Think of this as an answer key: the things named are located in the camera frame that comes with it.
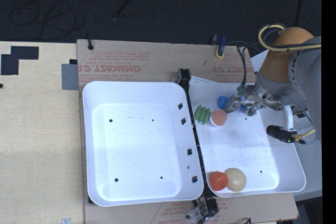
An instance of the pink round object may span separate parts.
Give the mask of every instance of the pink round object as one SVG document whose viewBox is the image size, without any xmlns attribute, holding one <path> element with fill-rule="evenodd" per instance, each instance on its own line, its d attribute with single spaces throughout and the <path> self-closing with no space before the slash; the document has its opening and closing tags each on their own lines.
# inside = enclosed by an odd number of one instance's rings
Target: pink round object
<svg viewBox="0 0 336 224">
<path fill-rule="evenodd" d="M 227 114 L 224 110 L 215 110 L 211 113 L 209 121 L 214 126 L 222 126 L 224 125 L 227 119 Z"/>
</svg>

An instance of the white object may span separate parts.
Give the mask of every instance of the white object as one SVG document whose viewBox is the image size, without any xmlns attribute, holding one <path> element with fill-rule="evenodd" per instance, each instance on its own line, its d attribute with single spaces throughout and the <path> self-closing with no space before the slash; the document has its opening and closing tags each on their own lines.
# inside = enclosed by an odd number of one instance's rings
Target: white object
<svg viewBox="0 0 336 224">
<path fill-rule="evenodd" d="M 187 99 L 178 84 L 91 82 L 83 90 L 83 111 L 88 193 L 95 204 L 193 200 L 202 194 Z"/>
<path fill-rule="evenodd" d="M 237 94 L 239 83 L 196 83 L 190 87 L 193 111 L 199 105 L 217 110 L 220 96 Z M 223 126 L 196 123 L 207 175 L 238 168 L 247 183 L 240 192 L 228 188 L 213 191 L 220 197 L 297 192 L 304 189 L 306 177 L 294 144 L 279 141 L 266 133 L 268 125 L 284 120 L 281 111 L 264 108 L 248 116 L 246 111 L 227 115 Z"/>
</svg>

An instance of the empty white tray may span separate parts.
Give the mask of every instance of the empty white tray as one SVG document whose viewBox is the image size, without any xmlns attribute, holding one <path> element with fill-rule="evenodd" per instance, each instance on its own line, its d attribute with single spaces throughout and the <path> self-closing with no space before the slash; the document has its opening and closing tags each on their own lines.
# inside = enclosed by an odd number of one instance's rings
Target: empty white tray
<svg viewBox="0 0 336 224">
<path fill-rule="evenodd" d="M 204 182 L 186 95 L 172 82 L 83 90 L 87 181 L 99 206 L 192 200 Z"/>
<path fill-rule="evenodd" d="M 218 110 L 220 96 L 237 94 L 236 83 L 195 83 L 190 87 L 190 98 L 195 112 L 199 105 Z M 196 121 L 205 171 L 224 172 L 235 167 L 244 172 L 246 187 L 241 192 L 228 188 L 213 191 L 221 197 L 266 193 L 297 192 L 304 189 L 306 177 L 293 143 L 287 144 L 266 133 L 269 125 L 282 125 L 282 112 L 264 108 L 248 116 L 246 111 L 227 115 L 223 126 Z"/>
</svg>

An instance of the blue clip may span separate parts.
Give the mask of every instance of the blue clip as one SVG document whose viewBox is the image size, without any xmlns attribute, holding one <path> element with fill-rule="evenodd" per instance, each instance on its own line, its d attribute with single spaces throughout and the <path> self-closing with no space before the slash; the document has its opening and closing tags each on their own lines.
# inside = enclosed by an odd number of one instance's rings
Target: blue clip
<svg viewBox="0 0 336 224">
<path fill-rule="evenodd" d="M 220 45 L 216 50 L 216 57 L 218 59 L 223 59 L 224 58 L 224 48 L 225 48 L 225 44 L 226 44 L 226 37 L 225 36 L 221 36 L 220 38 Z"/>
</svg>

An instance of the dark background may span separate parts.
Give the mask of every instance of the dark background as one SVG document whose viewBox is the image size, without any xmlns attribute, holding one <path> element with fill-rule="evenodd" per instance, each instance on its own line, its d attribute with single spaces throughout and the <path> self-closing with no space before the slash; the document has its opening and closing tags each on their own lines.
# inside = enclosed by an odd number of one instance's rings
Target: dark background
<svg viewBox="0 0 336 224">
<path fill-rule="evenodd" d="M 0 0 L 0 40 L 210 44 L 216 34 L 252 43 L 265 24 L 295 26 L 298 10 L 297 26 L 321 36 L 322 0 L 130 0 L 123 8 L 125 1 Z"/>
</svg>

